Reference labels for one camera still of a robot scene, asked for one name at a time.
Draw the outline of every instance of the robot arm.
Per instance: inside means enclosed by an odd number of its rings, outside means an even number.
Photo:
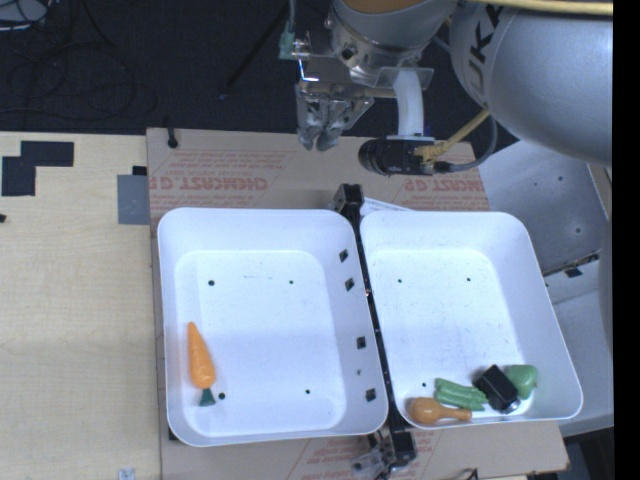
[[[423,136],[426,46],[449,24],[461,86],[516,138],[604,167],[612,156],[612,0],[332,0],[323,31],[294,42],[298,136],[338,143],[376,98],[396,98],[399,129],[365,144],[381,174],[431,174],[446,145]]]

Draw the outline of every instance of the white plastic tray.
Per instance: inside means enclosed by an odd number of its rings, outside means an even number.
[[[376,211],[361,224],[398,409],[416,427],[566,419],[582,391],[529,234],[500,212]],[[442,377],[471,385],[491,365],[532,364],[538,386],[508,415],[413,421],[408,405]]]
[[[328,210],[180,208],[158,226],[167,415],[192,446],[367,434],[388,410],[353,230]],[[199,407],[187,323],[217,370]]]

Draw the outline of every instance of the orange carrot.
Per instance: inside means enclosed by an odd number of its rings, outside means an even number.
[[[211,361],[207,344],[193,322],[189,322],[187,326],[187,338],[191,381],[203,390],[200,405],[213,405],[216,402],[210,388],[216,381],[216,370]]]

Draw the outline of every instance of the dark background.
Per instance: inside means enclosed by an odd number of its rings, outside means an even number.
[[[296,37],[321,27],[329,4],[297,0]],[[288,13],[272,27],[283,6],[288,0],[54,0],[42,23],[0,32],[0,129],[143,135],[169,123],[295,133],[297,66],[278,58]],[[446,41],[446,26],[438,35]],[[425,119],[446,139],[480,108],[444,48],[430,44],[420,64],[435,69]],[[344,135],[383,137],[397,126],[395,100],[379,99]],[[499,130],[498,149],[515,141]],[[476,156],[488,131],[483,123],[466,139]]]

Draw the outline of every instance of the yellow cable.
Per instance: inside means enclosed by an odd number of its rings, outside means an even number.
[[[433,144],[432,146],[418,146],[413,154],[415,156],[422,157],[422,163],[427,163],[435,160],[440,155],[446,153],[454,144],[457,144],[473,130],[475,130],[480,124],[489,117],[489,112],[486,109],[482,109],[476,117],[460,128],[447,140]]]
[[[468,0],[485,4],[517,7],[530,11],[561,12],[573,14],[594,14],[613,16],[613,3],[610,2],[575,2],[567,0]]]

